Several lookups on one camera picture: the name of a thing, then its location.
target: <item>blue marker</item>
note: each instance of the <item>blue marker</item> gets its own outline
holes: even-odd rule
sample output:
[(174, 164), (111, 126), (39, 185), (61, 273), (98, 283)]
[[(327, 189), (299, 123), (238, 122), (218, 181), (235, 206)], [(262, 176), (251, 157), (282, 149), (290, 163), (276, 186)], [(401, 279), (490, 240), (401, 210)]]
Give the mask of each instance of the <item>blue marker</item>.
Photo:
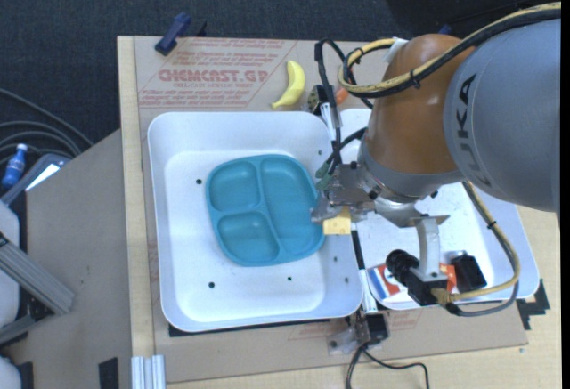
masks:
[(18, 183), (26, 168), (26, 152), (28, 145), (19, 143), (16, 147), (16, 154), (10, 158), (6, 165), (6, 173), (2, 179), (2, 186), (9, 190), (12, 186)]

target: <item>yellow toy banana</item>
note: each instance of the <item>yellow toy banana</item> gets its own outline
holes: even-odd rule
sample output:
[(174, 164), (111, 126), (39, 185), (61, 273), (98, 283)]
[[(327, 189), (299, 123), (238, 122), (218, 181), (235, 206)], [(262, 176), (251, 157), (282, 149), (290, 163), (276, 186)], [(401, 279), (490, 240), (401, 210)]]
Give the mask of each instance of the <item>yellow toy banana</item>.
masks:
[(289, 74), (289, 85), (279, 100), (272, 102), (272, 109), (280, 106), (290, 106), (301, 98), (305, 91), (305, 72), (303, 67), (296, 61), (287, 61), (287, 73)]

